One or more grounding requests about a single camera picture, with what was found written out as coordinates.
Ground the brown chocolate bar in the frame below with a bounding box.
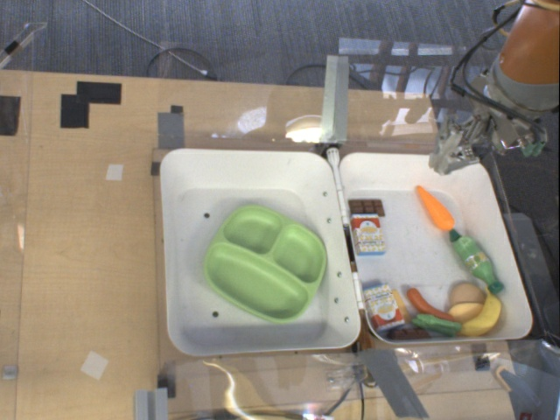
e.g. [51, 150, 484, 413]
[386, 326, 432, 341]
[347, 199, 387, 218]

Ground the green divided plate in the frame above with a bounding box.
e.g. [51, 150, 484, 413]
[203, 204, 329, 325]

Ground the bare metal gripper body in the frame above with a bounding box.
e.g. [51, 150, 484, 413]
[458, 86, 548, 152]

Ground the green bottle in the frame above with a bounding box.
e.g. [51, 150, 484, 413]
[448, 228, 505, 295]

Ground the thin black and white rod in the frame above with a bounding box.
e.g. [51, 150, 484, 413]
[325, 146, 365, 311]

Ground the white plastic tray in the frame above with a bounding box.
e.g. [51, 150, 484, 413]
[159, 148, 362, 358]
[339, 151, 535, 346]

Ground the red sausage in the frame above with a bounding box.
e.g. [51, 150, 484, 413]
[406, 287, 457, 323]

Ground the red white blue carton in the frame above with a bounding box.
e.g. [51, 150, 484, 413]
[350, 213, 389, 257]
[362, 282, 407, 333]

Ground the orange carrot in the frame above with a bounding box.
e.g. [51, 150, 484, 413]
[415, 185, 457, 233]

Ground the yellow banana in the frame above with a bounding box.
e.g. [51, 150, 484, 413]
[458, 290, 503, 338]

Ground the tan bread roll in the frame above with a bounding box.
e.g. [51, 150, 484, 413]
[447, 282, 487, 324]

